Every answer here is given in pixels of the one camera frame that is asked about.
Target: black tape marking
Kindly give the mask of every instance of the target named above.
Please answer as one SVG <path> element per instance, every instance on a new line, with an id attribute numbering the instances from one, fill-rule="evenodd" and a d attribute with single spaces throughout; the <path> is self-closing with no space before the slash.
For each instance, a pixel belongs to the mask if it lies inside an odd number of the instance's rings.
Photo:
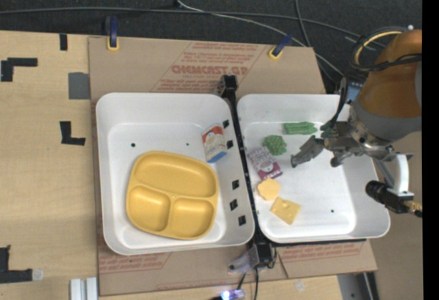
<path id="1" fill-rule="evenodd" d="M 0 82 L 11 82 L 14 75 L 14 67 L 37 67 L 37 58 L 8 58 L 2 60 L 0 65 Z"/>
<path id="2" fill-rule="evenodd" d="M 60 122 L 61 127 L 61 143 L 66 143 L 69 145 L 85 145 L 85 138 L 72 138 L 71 137 L 71 122 Z"/>
<path id="3" fill-rule="evenodd" d="M 69 48 L 67 44 L 67 34 L 60 34 L 60 50 L 67 51 Z"/>
<path id="4" fill-rule="evenodd" d="M 9 270 L 9 250 L 11 246 L 0 248 L 0 284 L 19 283 L 32 280 L 32 269 Z"/>

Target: yellow divided plate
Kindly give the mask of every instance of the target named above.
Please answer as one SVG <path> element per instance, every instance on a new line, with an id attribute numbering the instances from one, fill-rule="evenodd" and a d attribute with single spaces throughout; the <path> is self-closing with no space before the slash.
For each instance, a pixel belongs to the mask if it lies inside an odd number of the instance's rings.
<path id="1" fill-rule="evenodd" d="M 170 152 L 141 155 L 131 170 L 126 211 L 142 231 L 194 240 L 215 220 L 218 177 L 205 162 Z"/>

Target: white tray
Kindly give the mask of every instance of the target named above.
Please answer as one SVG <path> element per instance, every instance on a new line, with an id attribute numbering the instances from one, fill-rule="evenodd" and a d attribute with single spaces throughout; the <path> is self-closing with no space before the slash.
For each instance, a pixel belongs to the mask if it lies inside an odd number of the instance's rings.
<path id="1" fill-rule="evenodd" d="M 237 108 L 246 152 L 260 148 L 268 135 L 282 135 L 287 152 L 275 156 L 283 175 L 275 178 L 281 185 L 279 196 L 301 206 L 291 225 L 270 212 L 273 201 L 260 197 L 256 186 L 261 182 L 248 161 L 254 202 L 262 232 L 278 243 L 315 242 L 378 238 L 390 227 L 388 210 L 365 192 L 366 184 L 377 180 L 372 159 L 351 157 L 332 168 L 332 153 L 324 150 L 310 162 L 292 168 L 291 154 L 308 140 L 309 135 L 285 135 L 285 122 L 313 122 L 317 129 L 337 110 L 338 95 L 246 95 Z M 339 120 L 346 120 L 345 106 Z M 320 137 L 320 130 L 315 133 Z"/>
<path id="2" fill-rule="evenodd" d="M 250 199 L 227 103 L 209 94 L 111 93 L 96 108 L 104 237 L 116 253 L 134 255 L 245 244 L 254 233 Z M 206 161 L 202 132 L 229 125 L 233 147 L 210 163 L 219 179 L 219 198 L 211 231 L 197 240 L 177 240 L 134 227 L 126 214 L 132 165 L 141 154 L 167 151 Z"/>

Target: yellow cheese toy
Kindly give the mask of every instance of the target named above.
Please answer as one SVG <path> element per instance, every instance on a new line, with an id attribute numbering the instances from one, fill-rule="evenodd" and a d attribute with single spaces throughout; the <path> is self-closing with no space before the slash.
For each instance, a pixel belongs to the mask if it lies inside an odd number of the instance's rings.
<path id="1" fill-rule="evenodd" d="M 292 201 L 277 198 L 270 209 L 272 213 L 278 216 L 287 224 L 293 224 L 300 211 L 300 205 Z"/>
<path id="2" fill-rule="evenodd" d="M 261 195 L 266 200 L 274 200 L 281 189 L 280 184 L 274 179 L 265 179 L 258 186 L 259 195 Z"/>

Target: cardboard sheet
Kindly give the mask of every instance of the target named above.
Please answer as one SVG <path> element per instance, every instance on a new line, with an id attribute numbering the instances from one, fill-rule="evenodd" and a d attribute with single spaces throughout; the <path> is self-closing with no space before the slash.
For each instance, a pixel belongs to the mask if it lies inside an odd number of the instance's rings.
<path id="1" fill-rule="evenodd" d="M 212 93 L 223 74 L 237 76 L 238 99 L 249 93 L 324 93 L 315 54 L 310 48 L 286 47 L 273 61 L 268 57 L 273 45 L 136 38 L 119 38 L 119 47 L 111 52 L 105 37 L 88 38 L 100 295 L 237 284 L 241 275 L 228 274 L 227 264 L 246 251 L 245 245 L 136 256 L 118 255 L 106 246 L 96 103 L 112 92 Z M 261 272 L 260 280 L 376 269 L 368 242 L 325 244 L 322 248 L 315 252 L 309 246 L 278 248 L 276 266 Z"/>

